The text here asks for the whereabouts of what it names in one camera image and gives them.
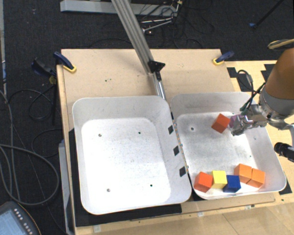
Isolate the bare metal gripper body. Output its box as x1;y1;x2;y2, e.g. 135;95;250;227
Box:
244;102;291;132

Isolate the purple cube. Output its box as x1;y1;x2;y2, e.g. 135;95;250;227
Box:
227;114;241;131

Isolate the red-orange cube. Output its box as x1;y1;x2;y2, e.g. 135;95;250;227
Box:
210;112;232;134
193;171;215;194

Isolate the white plastic tray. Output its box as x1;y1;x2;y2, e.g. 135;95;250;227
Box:
71;92;193;216
169;88;288;203

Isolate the orange cube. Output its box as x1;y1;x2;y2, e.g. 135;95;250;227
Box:
245;167;267;189
233;163;254;184

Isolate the yellow cube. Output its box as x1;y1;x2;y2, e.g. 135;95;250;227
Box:
210;169;228;190

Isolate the blue cube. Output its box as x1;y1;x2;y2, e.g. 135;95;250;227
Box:
221;174;242;194

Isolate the pale wood board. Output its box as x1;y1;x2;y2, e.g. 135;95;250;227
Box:
60;38;277;235

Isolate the black cylinder on white bracket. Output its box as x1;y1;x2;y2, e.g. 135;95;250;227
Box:
272;124;294;165

